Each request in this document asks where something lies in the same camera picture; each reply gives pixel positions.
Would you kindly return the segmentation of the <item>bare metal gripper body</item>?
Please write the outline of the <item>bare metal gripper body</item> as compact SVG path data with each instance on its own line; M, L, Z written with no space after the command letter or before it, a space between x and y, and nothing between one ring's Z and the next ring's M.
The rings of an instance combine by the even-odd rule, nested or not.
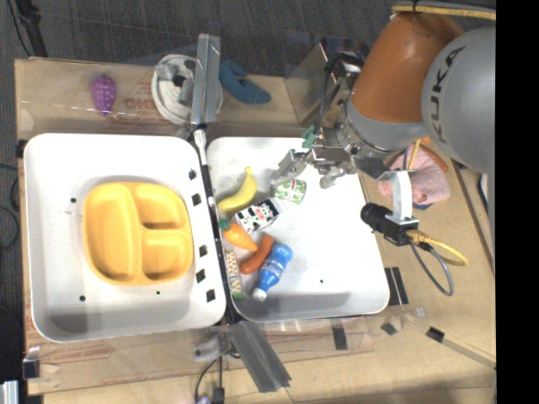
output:
M357 173L381 176L386 151L363 140L354 129L309 126L309 163L322 175Z

